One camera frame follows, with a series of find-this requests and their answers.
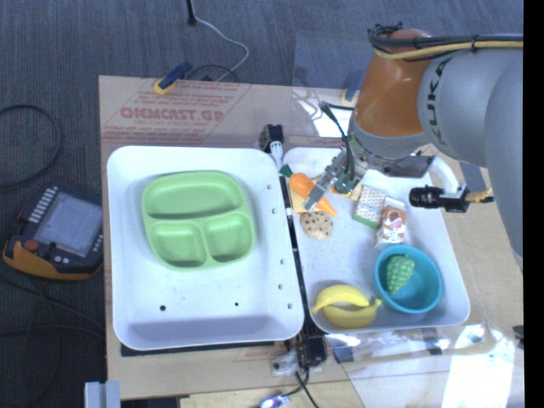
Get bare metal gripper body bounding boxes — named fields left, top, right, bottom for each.
left=335, top=149, right=392, bottom=187

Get orange carrot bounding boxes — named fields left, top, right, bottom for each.
left=279, top=164, right=338, bottom=218

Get yellow flat slice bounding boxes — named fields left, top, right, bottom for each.
left=287, top=183, right=324, bottom=214

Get brown chocolate chip biscuit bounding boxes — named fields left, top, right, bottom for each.
left=299, top=210, right=334, bottom=241

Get green and white carton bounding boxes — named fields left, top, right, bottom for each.
left=352, top=184, right=388, bottom=230

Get thin black and white rod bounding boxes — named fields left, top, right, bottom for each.
left=269, top=141, right=314, bottom=336

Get brown and pink carton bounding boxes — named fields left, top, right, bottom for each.
left=374, top=197, right=408, bottom=248

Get white plastic tray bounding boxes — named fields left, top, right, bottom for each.
left=105, top=144, right=306, bottom=352
left=281, top=145, right=472, bottom=336

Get green grapes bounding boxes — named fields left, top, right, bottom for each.
left=384, top=253, right=417, bottom=296

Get yellow banana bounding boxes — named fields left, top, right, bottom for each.
left=311, top=284, right=383, bottom=330

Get green divided plate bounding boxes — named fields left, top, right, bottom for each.
left=140, top=170, right=257, bottom=272

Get blue bowl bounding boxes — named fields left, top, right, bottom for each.
left=373, top=244, right=444, bottom=315

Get brown cardboard board red print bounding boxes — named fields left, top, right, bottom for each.
left=98, top=75, right=524, bottom=401

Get black block with thin wires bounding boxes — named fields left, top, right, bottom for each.
left=297, top=333, right=329, bottom=368
left=259, top=123, right=286, bottom=153

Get black cylinder on white bracket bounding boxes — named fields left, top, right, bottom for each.
left=409, top=155, right=472, bottom=213

